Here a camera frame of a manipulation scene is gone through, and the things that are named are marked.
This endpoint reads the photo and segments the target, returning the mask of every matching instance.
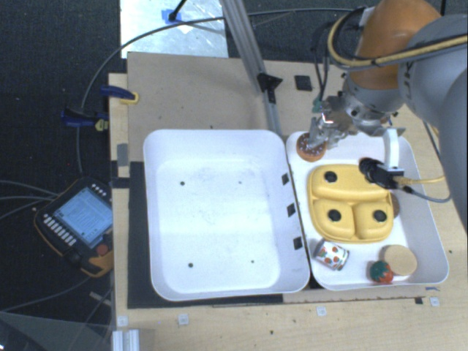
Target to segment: dark background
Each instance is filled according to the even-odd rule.
[[[296,7],[354,8],[380,0],[244,0],[249,12]],[[437,9],[441,0],[427,0]],[[446,14],[467,13],[467,0],[447,0]],[[99,65],[120,45],[119,0],[0,0],[0,179],[19,181],[61,192],[79,178],[75,130],[62,126],[65,105],[78,108]],[[255,29],[264,59],[311,61],[310,35],[333,13],[290,15]],[[259,23],[265,18],[257,18]],[[236,56],[228,40],[231,56]],[[114,59],[108,72],[123,72]],[[105,110],[92,89],[87,107]],[[110,180],[107,133],[82,129],[83,168],[101,181]],[[0,197],[38,195],[0,184]],[[0,216],[32,200],[0,200]],[[34,210],[25,209],[0,221],[0,309],[60,292],[85,279],[39,237]],[[41,304],[15,311],[82,322],[104,294],[110,275],[92,279],[78,289]],[[91,318],[106,324],[110,310],[102,306]]]

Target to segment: yellow tray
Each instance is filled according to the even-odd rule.
[[[307,181],[312,224],[329,241],[382,241],[393,227],[393,205],[387,189],[369,183],[357,165],[323,165]]]

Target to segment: brown object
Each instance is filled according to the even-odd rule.
[[[400,202],[394,193],[391,192],[390,196],[392,198],[393,218],[396,218],[400,214]]]
[[[409,276],[418,267],[415,254],[405,246],[395,244],[383,252],[383,260],[391,267],[392,272],[399,276]]]
[[[308,162],[315,162],[322,159],[323,155],[327,151],[327,143],[324,142],[315,147],[309,147],[307,145],[309,140],[309,133],[304,132],[295,144],[295,150],[298,152],[298,155]]]
[[[356,54],[364,58],[389,55],[406,48],[410,39],[440,17],[424,0],[382,0],[367,21]],[[373,90],[398,88],[398,65],[351,72],[357,85]]]

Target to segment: can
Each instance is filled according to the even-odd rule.
[[[346,264],[350,252],[347,249],[325,239],[315,249],[314,257],[334,271],[340,271]]]

